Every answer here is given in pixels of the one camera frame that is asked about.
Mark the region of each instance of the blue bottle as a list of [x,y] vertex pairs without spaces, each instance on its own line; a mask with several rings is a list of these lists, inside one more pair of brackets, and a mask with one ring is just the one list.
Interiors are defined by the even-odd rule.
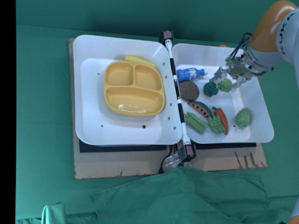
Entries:
[[199,76],[205,76],[207,74],[206,69],[198,70],[196,68],[188,68],[184,70],[177,70],[178,81],[194,80]]

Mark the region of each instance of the toy watermelon slice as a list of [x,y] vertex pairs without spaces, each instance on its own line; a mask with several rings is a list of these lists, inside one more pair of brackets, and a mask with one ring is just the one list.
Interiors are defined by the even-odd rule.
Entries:
[[195,109],[198,113],[200,113],[203,117],[209,118],[212,117],[212,111],[207,107],[204,103],[199,101],[190,101],[188,102],[193,109]]

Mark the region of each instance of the robotic arm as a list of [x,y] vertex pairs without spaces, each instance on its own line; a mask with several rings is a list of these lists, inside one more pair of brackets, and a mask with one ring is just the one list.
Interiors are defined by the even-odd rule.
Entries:
[[[239,48],[244,52],[236,57]],[[277,1],[262,16],[253,34],[245,33],[239,45],[210,81],[220,82],[229,74],[233,88],[272,70],[281,61],[293,64],[299,89],[299,8],[285,0]]]

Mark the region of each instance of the toy hamburger patty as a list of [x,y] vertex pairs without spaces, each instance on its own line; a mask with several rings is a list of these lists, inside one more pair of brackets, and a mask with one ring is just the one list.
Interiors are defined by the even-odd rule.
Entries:
[[199,96],[199,89],[197,85],[190,81],[182,81],[178,84],[181,98],[187,101],[196,100]]

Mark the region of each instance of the yellow plate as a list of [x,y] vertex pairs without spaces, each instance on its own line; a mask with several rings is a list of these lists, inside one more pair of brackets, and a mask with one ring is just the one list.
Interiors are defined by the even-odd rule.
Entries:
[[113,62],[104,74],[104,97],[114,112],[129,116],[153,116],[164,108],[165,95],[159,72],[148,65]]

